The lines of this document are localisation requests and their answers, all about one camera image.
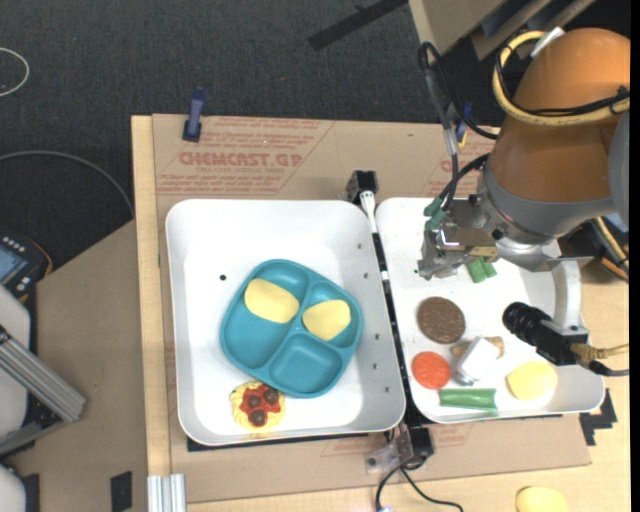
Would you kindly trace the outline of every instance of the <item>teal plate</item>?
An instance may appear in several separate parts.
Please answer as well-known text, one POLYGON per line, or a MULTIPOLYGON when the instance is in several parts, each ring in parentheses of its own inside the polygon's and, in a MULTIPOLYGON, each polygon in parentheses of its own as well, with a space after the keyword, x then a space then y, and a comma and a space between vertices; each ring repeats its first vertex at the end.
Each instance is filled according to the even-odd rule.
POLYGON ((240 286, 222 320, 220 343, 227 358, 255 379, 291 396, 314 398, 338 382, 361 333, 362 312, 351 295, 313 270, 279 259, 260 264, 240 286), (276 323, 249 311, 244 292, 255 278, 292 293, 300 303, 296 316, 276 323), (320 302, 338 299, 349 305, 351 322, 324 341, 306 329, 302 314, 320 302))

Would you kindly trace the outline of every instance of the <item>wooden table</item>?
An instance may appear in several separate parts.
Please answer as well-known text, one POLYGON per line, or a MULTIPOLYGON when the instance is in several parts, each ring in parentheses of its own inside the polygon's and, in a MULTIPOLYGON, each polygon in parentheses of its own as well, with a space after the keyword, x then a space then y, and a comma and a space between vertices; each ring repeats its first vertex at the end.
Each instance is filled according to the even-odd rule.
MULTIPOLYGON (((140 280, 147 464, 149 475, 172 473, 167 411, 167 386, 161 283, 158 268, 158 220, 156 211, 153 129, 150 116, 132 118, 133 164, 136 191, 136 223, 140 280)), ((583 317, 597 346, 628 342, 628 285, 593 266, 583 276, 583 317)), ((609 365, 628 367, 626 356, 609 365)), ((598 430, 597 445, 590 448, 592 464, 569 469, 488 475, 421 483, 434 498, 460 503, 465 512, 515 510, 515 495, 526 486, 549 486, 561 491, 570 510, 588 512, 631 510, 629 378, 608 378, 618 422, 598 430)), ((375 487, 297 493, 264 498, 228 500, 189 505, 190 511, 339 510, 373 511, 375 487)), ((425 504, 409 484, 388 485, 382 497, 396 512, 445 510, 425 504)))

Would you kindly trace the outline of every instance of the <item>white tray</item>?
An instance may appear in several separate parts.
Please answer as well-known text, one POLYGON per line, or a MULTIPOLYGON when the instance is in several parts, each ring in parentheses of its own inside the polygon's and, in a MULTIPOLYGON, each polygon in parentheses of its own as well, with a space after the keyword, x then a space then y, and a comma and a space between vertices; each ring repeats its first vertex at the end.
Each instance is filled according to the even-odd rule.
MULTIPOLYGON (((551 273, 532 273, 498 260, 494 264, 498 275, 481 283, 473 283, 464 267, 456 276, 425 280, 417 274, 417 261, 421 259, 426 220, 423 211, 429 203, 428 199, 394 198, 383 201, 376 211, 411 395, 420 412, 438 423, 454 423, 585 412, 597 408, 604 399, 603 379, 577 365, 557 367, 558 386, 552 396, 524 402, 509 393, 505 377, 512 369, 528 361, 544 359, 504 327, 502 314, 509 304, 520 301, 553 316, 555 288, 551 273), (433 296, 449 299, 463 311, 466 330, 462 341, 487 336, 501 336, 505 341, 505 354, 498 360, 493 373, 474 384, 475 388, 497 390, 497 413, 442 407, 438 392, 424 388, 411 376, 411 361, 422 351, 437 352, 455 366, 451 346, 429 340, 418 327, 418 306, 433 296)), ((447 389, 463 387, 453 379, 446 386, 447 389)))
POLYGON ((345 201, 190 199, 166 221, 174 315, 178 413, 204 445, 384 431, 405 397, 369 224, 345 201), (219 343, 222 319, 250 272, 270 259, 296 261, 350 293, 364 327, 336 386, 312 399, 286 397, 268 434, 250 434, 232 415, 234 387, 254 380, 219 343))

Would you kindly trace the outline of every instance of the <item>yellow disc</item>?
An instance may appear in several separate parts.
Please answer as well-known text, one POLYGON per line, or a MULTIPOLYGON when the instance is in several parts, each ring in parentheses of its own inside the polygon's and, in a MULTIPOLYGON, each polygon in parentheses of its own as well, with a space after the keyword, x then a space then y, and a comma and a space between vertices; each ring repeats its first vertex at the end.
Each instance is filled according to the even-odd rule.
POLYGON ((531 361, 507 375, 507 384, 518 400, 534 400, 556 388, 558 374, 549 363, 531 361))
POLYGON ((525 487, 516 495, 518 512, 568 512, 564 495, 550 487, 525 487))
POLYGON ((300 302, 290 291, 260 278, 249 282, 244 303, 254 315, 280 324, 290 321, 300 309, 300 302))
POLYGON ((302 313, 302 323, 318 338, 329 341, 351 323, 349 304, 343 300, 327 300, 302 313))

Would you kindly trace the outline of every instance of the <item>gold cable connector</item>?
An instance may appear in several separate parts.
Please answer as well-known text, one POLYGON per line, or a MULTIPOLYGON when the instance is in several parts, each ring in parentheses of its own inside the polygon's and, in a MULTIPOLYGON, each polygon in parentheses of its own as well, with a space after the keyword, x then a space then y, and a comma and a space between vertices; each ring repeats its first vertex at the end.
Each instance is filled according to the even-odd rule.
POLYGON ((571 352, 578 356, 578 362, 588 363, 594 359, 606 359, 618 354, 629 352, 629 344, 619 345, 612 348, 596 348, 586 343, 572 343, 571 352))

